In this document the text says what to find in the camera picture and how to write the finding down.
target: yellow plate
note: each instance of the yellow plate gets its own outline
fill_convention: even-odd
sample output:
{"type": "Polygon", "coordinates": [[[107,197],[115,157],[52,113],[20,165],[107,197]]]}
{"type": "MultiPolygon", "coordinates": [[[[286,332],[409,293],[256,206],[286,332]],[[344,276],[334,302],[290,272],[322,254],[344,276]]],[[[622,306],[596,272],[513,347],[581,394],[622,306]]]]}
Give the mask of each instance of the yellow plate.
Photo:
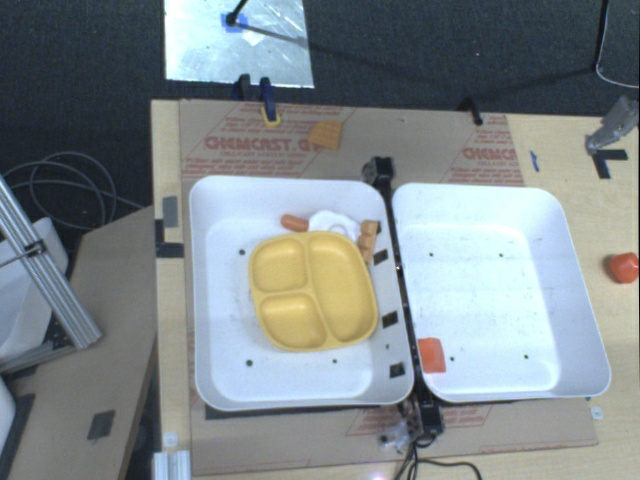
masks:
{"type": "Polygon", "coordinates": [[[249,281],[262,330],[285,350],[353,345],[376,328],[369,272],[356,245],[338,233],[265,240],[251,254],[249,281]]]}

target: black floor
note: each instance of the black floor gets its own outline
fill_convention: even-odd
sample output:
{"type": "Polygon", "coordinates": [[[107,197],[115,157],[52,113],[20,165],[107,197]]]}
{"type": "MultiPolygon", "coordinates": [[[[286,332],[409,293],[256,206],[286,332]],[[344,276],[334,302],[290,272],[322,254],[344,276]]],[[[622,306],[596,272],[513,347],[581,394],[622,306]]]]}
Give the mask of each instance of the black floor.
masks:
{"type": "MultiPolygon", "coordinates": [[[[280,101],[453,110],[473,97],[487,112],[602,116],[638,98],[593,70],[603,0],[303,1],[316,88],[278,89],[280,101]]],[[[632,85],[639,12],[640,0],[610,0],[602,54],[603,73],[632,85]]],[[[0,0],[0,173],[78,151],[148,205],[150,100],[231,94],[164,79],[163,18],[163,0],[0,0]]],[[[90,193],[37,188],[57,215],[99,224],[90,193]]],[[[73,248],[77,232],[59,231],[73,248]]]]}

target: metal sheet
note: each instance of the metal sheet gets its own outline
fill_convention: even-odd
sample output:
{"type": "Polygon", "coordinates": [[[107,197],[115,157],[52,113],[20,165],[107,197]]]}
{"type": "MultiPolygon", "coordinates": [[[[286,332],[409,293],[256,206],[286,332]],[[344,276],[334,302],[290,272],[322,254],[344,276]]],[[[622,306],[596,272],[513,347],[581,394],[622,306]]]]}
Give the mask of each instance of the metal sheet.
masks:
{"type": "Polygon", "coordinates": [[[243,28],[229,28],[224,16],[239,1],[165,0],[167,79],[232,83],[248,73],[313,88],[302,0],[249,0],[243,28]]]}

